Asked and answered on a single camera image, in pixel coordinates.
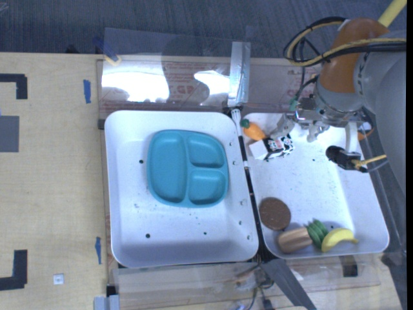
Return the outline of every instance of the wooden tabletop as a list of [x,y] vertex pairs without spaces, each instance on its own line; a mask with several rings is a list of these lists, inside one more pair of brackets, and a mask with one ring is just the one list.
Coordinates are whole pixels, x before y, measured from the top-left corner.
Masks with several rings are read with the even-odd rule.
[[[28,254],[25,287],[0,291],[0,309],[93,309],[94,297],[106,294],[99,60],[81,54],[0,54],[1,74],[28,79],[27,99],[16,99],[14,83],[0,83],[1,115],[19,116],[19,152],[0,152],[0,278],[13,275],[14,251]],[[90,103],[84,80],[90,82]],[[401,309],[387,267],[374,256],[378,284],[309,291],[318,309]],[[64,276],[63,284],[57,274]],[[279,293],[272,300],[277,309],[292,306]]]

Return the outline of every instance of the yellow banana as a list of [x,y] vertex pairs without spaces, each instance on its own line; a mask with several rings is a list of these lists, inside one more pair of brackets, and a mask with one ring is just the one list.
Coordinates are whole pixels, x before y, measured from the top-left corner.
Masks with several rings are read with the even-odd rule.
[[325,253],[341,241],[351,241],[352,243],[358,243],[359,240],[354,238],[354,234],[351,230],[340,227],[338,229],[331,230],[324,237],[323,243],[321,244],[321,251]]

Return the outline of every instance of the brown disc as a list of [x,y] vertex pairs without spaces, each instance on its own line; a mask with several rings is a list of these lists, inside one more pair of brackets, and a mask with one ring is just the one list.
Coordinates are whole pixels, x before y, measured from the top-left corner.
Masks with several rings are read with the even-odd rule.
[[285,229],[291,221],[291,212],[287,205],[277,198],[265,198],[259,205],[259,217],[269,229]]

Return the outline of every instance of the white tray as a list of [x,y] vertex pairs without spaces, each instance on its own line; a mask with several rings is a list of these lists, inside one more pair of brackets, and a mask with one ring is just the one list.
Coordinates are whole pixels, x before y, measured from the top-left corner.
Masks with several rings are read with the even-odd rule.
[[[202,132],[218,139],[228,162],[229,186],[212,207],[174,207],[148,190],[146,158],[161,130]],[[234,122],[215,112],[117,111],[105,122],[112,252],[127,267],[239,262],[258,249]]]
[[[266,133],[277,125],[281,114],[249,114]],[[314,218],[331,230],[336,227],[351,229],[359,243],[339,243],[327,253],[314,246],[285,254],[276,242],[280,232],[263,224],[262,230],[268,250],[280,258],[310,258],[346,254],[380,253],[387,248],[389,235],[376,192],[369,174],[343,170],[328,161],[325,150],[331,145],[345,148],[345,130],[330,127],[312,143],[308,131],[296,125],[290,133],[294,151],[284,158],[255,160],[245,137],[248,165],[257,205],[262,199],[275,197],[284,201],[291,211],[287,230],[308,225]]]

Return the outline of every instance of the blue divided plate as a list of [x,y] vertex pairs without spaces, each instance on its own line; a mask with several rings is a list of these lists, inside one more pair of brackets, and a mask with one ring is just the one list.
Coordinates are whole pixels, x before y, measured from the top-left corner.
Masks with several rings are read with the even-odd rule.
[[160,202],[210,207],[228,191],[228,164],[222,144],[207,134],[165,130],[149,145],[148,186]]

